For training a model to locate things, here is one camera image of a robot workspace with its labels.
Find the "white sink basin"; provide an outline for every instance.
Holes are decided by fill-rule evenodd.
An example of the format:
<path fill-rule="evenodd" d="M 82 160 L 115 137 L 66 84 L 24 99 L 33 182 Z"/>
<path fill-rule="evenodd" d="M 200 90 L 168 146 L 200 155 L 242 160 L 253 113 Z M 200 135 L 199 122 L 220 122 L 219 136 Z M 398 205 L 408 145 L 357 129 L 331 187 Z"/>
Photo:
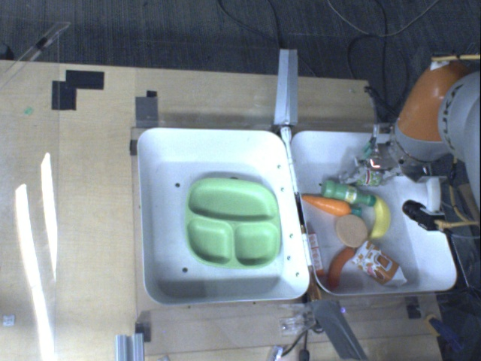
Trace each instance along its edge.
<path fill-rule="evenodd" d="M 352 165 L 371 135 L 351 132 L 300 132 L 292 140 L 292 155 L 301 193 L 320 193 L 322 182 L 333 179 Z M 344 266 L 340 286 L 329 290 L 326 279 L 321 284 L 330 293 L 342 296 L 387 293 L 421 293 L 450 289 L 456 281 L 456 269 L 446 236 L 428 232 L 406 217 L 401 207 L 412 199 L 426 204 L 425 184 L 415 184 L 406 177 L 391 179 L 381 187 L 363 187 L 366 193 L 384 199 L 392 216 L 388 232 L 373 241 L 401 266 L 407 282 L 387 287 L 356 268 L 350 261 Z M 304 204 L 309 232 L 315 232 L 325 270 L 343 244 L 334 231 L 335 217 Z"/>
<path fill-rule="evenodd" d="M 162 304 L 294 299 L 307 289 L 304 248 L 283 142 L 263 131 L 150 129 L 138 142 L 144 283 Z M 186 242 L 191 185 L 236 177 L 277 198 L 281 245 L 261 268 L 222 268 L 198 261 Z"/>

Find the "toy banana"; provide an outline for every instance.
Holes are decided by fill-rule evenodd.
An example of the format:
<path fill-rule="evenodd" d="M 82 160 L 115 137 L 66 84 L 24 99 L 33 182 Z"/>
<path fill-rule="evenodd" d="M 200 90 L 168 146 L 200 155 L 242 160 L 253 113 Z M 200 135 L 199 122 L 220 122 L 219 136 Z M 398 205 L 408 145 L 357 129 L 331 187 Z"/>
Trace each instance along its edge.
<path fill-rule="evenodd" d="M 381 238 L 388 231 L 391 224 L 391 212 L 388 205 L 379 196 L 376 196 L 376 203 L 374 203 L 373 209 L 376 221 L 369 238 L 376 239 Z"/>

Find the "metal bar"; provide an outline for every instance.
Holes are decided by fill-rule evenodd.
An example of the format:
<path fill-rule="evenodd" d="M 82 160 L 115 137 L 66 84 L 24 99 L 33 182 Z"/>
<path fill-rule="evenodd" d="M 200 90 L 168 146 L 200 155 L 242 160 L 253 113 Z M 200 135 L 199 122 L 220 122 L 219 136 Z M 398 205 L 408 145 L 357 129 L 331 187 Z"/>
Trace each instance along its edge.
<path fill-rule="evenodd" d="M 346 318 L 341 314 L 338 302 L 319 300 L 310 304 L 317 323 L 322 326 L 341 359 L 368 359 Z"/>
<path fill-rule="evenodd" d="M 295 176 L 294 160 L 292 159 L 292 151 L 291 151 L 292 132 L 288 126 L 281 127 L 280 138 L 282 139 L 282 141 L 284 142 L 284 146 L 286 147 L 287 162 L 289 164 L 289 171 L 291 173 L 291 179 L 292 179 L 292 189 L 294 190 L 294 194 L 297 194 L 299 193 L 298 179 Z"/>
<path fill-rule="evenodd" d="M 298 51 L 280 50 L 277 74 L 275 126 L 294 126 L 298 122 Z"/>
<path fill-rule="evenodd" d="M 142 333 L 115 337 L 115 361 L 144 360 L 144 335 Z"/>

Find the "black cable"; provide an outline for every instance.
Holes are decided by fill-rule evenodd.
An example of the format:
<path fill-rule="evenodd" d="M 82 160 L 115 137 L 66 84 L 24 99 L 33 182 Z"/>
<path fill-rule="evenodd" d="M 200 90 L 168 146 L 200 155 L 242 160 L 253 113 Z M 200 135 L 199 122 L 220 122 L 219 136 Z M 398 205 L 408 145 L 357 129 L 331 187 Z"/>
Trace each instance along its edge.
<path fill-rule="evenodd" d="M 221 10 L 223 14 L 225 14 L 231 21 L 236 23 L 238 26 L 240 26 L 242 29 L 245 29 L 246 31 L 252 32 L 253 34 L 256 34 L 260 36 L 261 38 L 264 38 L 267 41 L 270 41 L 272 43 L 276 44 L 277 47 L 277 53 L 279 53 L 280 49 L 286 48 L 286 45 L 284 44 L 282 34 L 280 31 L 280 25 L 279 25 L 279 18 L 277 17 L 277 12 L 276 9 L 274 8 L 274 5 L 272 4 L 271 0 L 265 0 L 269 8 L 271 10 L 272 16 L 274 18 L 274 29 L 275 29 L 275 36 L 271 37 L 269 35 L 266 35 L 264 32 L 259 31 L 258 29 L 255 29 L 251 26 L 248 26 L 246 23 L 241 22 L 240 20 L 236 19 L 232 14 L 230 14 L 224 6 L 224 3 L 222 0 L 216 0 L 217 1 L 217 6 Z M 313 75 L 317 76 L 316 72 L 307 64 L 307 62 L 298 54 L 298 59 L 306 66 L 307 70 Z"/>
<path fill-rule="evenodd" d="M 292 350 L 295 348 L 295 346 L 299 343 L 299 341 L 302 339 L 302 337 L 305 337 L 304 339 L 304 349 L 307 346 L 307 332 L 312 330 L 316 334 L 320 334 L 324 332 L 324 329 L 318 324 L 314 323 L 313 325 L 309 326 L 307 329 L 304 329 L 301 334 L 297 336 L 297 338 L 292 342 L 291 346 L 289 346 L 287 349 L 283 350 L 283 357 L 287 356 L 289 353 L 292 352 Z"/>
<path fill-rule="evenodd" d="M 453 159 L 451 163 L 451 169 L 449 170 L 448 174 L 448 184 L 450 186 L 454 186 L 454 180 L 456 178 L 456 168 L 458 167 L 458 160 Z"/>
<path fill-rule="evenodd" d="M 309 329 L 305 329 L 302 331 L 302 333 L 300 335 L 298 335 L 298 337 L 294 340 L 294 342 L 292 342 L 292 345 L 289 346 L 286 350 L 283 350 L 283 355 L 282 357 L 284 356 L 287 356 L 289 353 L 292 352 L 292 350 L 295 348 L 295 345 L 297 345 L 299 343 L 299 341 L 302 339 L 302 337 L 305 336 L 305 334 L 307 332 L 309 332 Z"/>
<path fill-rule="evenodd" d="M 301 349 L 299 352 L 299 361 L 309 361 L 310 354 L 309 351 L 307 350 L 307 335 L 309 334 L 309 330 L 306 331 L 306 334 L 304 335 L 304 348 Z"/>
<path fill-rule="evenodd" d="M 383 15 L 383 28 L 384 28 L 384 35 L 388 33 L 388 20 L 387 20 L 387 15 L 386 15 L 386 10 L 383 7 L 383 4 L 379 0 L 372 0 L 381 10 L 381 13 Z M 382 76 L 382 95 L 380 95 L 372 86 L 367 87 L 366 92 L 370 95 L 370 97 L 374 100 L 375 105 L 378 107 L 384 108 L 391 116 L 396 117 L 398 113 L 396 112 L 396 108 L 399 107 L 401 104 L 401 101 L 407 91 L 407 84 L 409 80 L 409 73 L 407 70 L 407 64 L 404 60 L 404 58 L 401 55 L 401 59 L 403 61 L 404 65 L 404 72 L 405 72 L 405 79 L 404 79 L 404 88 L 399 96 L 399 99 L 396 101 L 396 103 L 391 106 L 389 105 L 388 101 L 388 90 L 387 90 L 387 76 L 386 76 L 386 54 L 387 54 L 387 38 L 386 37 L 380 37 L 378 35 L 374 34 L 363 34 L 360 35 L 354 39 L 351 40 L 349 45 L 347 46 L 347 65 L 349 68 L 349 72 L 351 74 L 351 77 L 353 79 L 357 79 L 355 72 L 352 68 L 352 49 L 354 48 L 355 44 L 357 44 L 360 40 L 366 39 L 366 38 L 375 38 L 375 39 L 380 39 L 383 42 L 383 49 L 381 53 L 381 76 Z M 375 109 L 376 111 L 376 118 L 377 121 L 381 121 L 379 111 Z"/>

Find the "cable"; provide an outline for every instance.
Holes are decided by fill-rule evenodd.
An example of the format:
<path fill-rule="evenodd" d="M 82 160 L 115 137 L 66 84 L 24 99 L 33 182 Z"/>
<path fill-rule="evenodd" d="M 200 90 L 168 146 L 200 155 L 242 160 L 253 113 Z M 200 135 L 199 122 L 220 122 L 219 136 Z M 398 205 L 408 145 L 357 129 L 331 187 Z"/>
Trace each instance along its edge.
<path fill-rule="evenodd" d="M 481 235 L 459 235 L 455 234 L 451 230 L 446 229 L 445 232 L 448 233 L 449 237 L 460 238 L 460 239 L 480 239 Z"/>
<path fill-rule="evenodd" d="M 449 177 L 448 177 L 449 200 L 451 201 L 451 207 L 454 210 L 454 212 L 456 213 L 456 215 L 458 216 L 458 218 L 460 220 L 464 221 L 464 222 L 470 222 L 472 220 L 470 220 L 465 215 L 463 215 L 463 213 L 459 210 L 459 208 L 456 204 L 455 196 L 454 196 L 454 188 L 453 188 L 452 185 L 454 184 L 454 179 L 455 179 L 455 176 L 456 176 L 456 166 L 457 166 L 457 164 L 458 164 L 458 158 L 456 158 L 454 156 L 452 158 L 451 170 L 449 171 Z"/>
<path fill-rule="evenodd" d="M 439 228 L 440 231 L 445 229 L 454 229 L 455 227 L 464 227 L 464 226 L 478 226 L 478 222 L 475 220 L 469 221 L 462 221 L 462 222 L 448 222 L 446 220 L 435 220 L 436 226 Z"/>
<path fill-rule="evenodd" d="M 309 330 L 315 328 L 317 326 L 317 323 L 314 323 L 313 325 L 309 326 L 307 329 L 304 329 L 300 335 L 298 335 L 298 337 L 294 340 L 294 342 L 292 342 L 292 345 L 289 346 L 287 349 L 283 350 L 283 355 L 282 357 L 284 356 L 287 356 L 289 353 L 292 352 L 292 350 L 295 348 L 295 346 L 299 343 L 299 341 L 302 339 L 302 337 L 304 337 L 306 335 L 307 332 L 309 332 Z"/>
<path fill-rule="evenodd" d="M 336 15 L 339 16 L 339 18 L 344 21 L 345 23 L 349 24 L 351 27 L 353 27 L 356 31 L 359 31 L 360 33 L 364 34 L 364 35 L 371 35 L 371 36 L 376 36 L 378 38 L 389 38 L 389 37 L 392 37 L 392 36 L 396 36 L 396 35 L 399 35 L 400 33 L 402 33 L 403 31 L 405 31 L 406 29 L 408 29 L 409 27 L 411 27 L 416 21 L 418 21 L 419 19 L 421 19 L 423 16 L 425 16 L 440 0 L 434 0 L 432 3 L 430 3 L 430 5 L 421 13 L 419 14 L 418 16 L 416 16 L 414 19 L 412 19 L 408 24 L 406 24 L 404 27 L 401 27 L 401 29 L 399 29 L 398 31 L 395 31 L 395 32 L 390 32 L 390 33 L 386 33 L 384 35 L 379 35 L 379 34 L 375 34 L 375 33 L 370 33 L 368 31 L 365 31 L 364 29 L 360 29 L 358 26 L 356 26 L 355 24 L 353 24 L 352 22 L 350 22 L 348 19 L 346 19 L 346 17 L 344 17 L 342 14 L 339 13 L 338 10 L 336 10 L 336 8 L 334 8 L 334 6 L 332 5 L 331 3 L 331 0 L 327 0 L 327 3 L 328 3 L 328 6 L 330 7 L 330 9 L 332 9 L 334 11 L 334 13 Z"/>
<path fill-rule="evenodd" d="M 309 351 L 307 350 L 307 335 L 309 334 L 309 331 L 306 332 L 306 334 L 304 335 L 304 348 L 301 349 L 301 351 L 299 352 L 299 361 L 309 361 L 309 358 L 310 358 L 310 354 L 309 354 Z"/>
<path fill-rule="evenodd" d="M 379 0 L 372 0 L 381 10 L 381 13 L 383 15 L 383 29 L 384 33 L 387 33 L 388 30 L 388 21 L 387 21 L 387 16 L 386 16 L 386 10 L 383 7 L 383 4 Z M 364 40 L 366 38 L 375 38 L 377 39 L 378 37 L 375 35 L 360 35 L 357 38 L 354 38 L 351 40 L 349 45 L 347 46 L 347 65 L 349 68 L 349 72 L 351 74 L 351 77 L 353 79 L 357 79 L 354 70 L 352 68 L 352 50 L 354 46 L 361 40 Z M 371 99 L 373 100 L 375 104 L 375 112 L 376 112 L 376 119 L 377 122 L 382 122 L 380 119 L 379 111 L 377 111 L 378 107 L 384 108 L 389 115 L 396 117 L 398 115 L 398 112 L 394 108 L 398 108 L 399 105 L 402 102 L 402 99 L 408 89 L 408 83 L 409 83 L 409 71 L 407 70 L 407 64 L 404 58 L 402 57 L 402 54 L 398 51 L 401 60 L 403 62 L 404 66 L 404 87 L 401 91 L 401 94 L 399 95 L 398 100 L 396 103 L 394 103 L 393 106 L 388 104 L 388 95 L 387 95 L 387 78 L 386 78 L 386 53 L 387 53 L 387 39 L 386 38 L 380 38 L 380 40 L 383 42 L 383 48 L 382 48 L 382 54 L 381 54 L 381 71 L 382 71 L 382 89 L 383 89 L 383 95 L 380 95 L 372 86 L 366 87 L 365 92 L 369 94 Z"/>
<path fill-rule="evenodd" d="M 260 36 L 261 38 L 270 41 L 272 43 L 276 44 L 277 51 L 279 52 L 280 49 L 286 48 L 286 45 L 283 42 L 282 35 L 280 32 L 280 25 L 279 25 L 279 19 L 277 17 L 277 12 L 276 9 L 274 8 L 274 5 L 272 4 L 271 0 L 265 0 L 270 8 L 270 11 L 272 13 L 272 16 L 274 18 L 274 29 L 275 29 L 275 36 L 271 37 L 269 35 L 266 35 L 264 32 L 259 31 L 258 29 L 255 29 L 251 26 L 248 26 L 246 23 L 241 22 L 240 20 L 236 19 L 232 14 L 230 14 L 224 6 L 224 3 L 222 0 L 216 0 L 217 6 L 221 10 L 223 14 L 227 16 L 231 21 L 236 23 L 238 26 L 240 26 L 242 29 L 245 29 L 248 32 L 252 32 L 253 34 L 256 34 Z M 298 59 L 306 66 L 307 70 L 314 76 L 317 77 L 316 72 L 307 64 L 307 62 L 298 54 Z"/>
<path fill-rule="evenodd" d="M 453 60 L 481 60 L 481 55 L 447 55 L 431 57 L 432 62 L 451 62 Z"/>

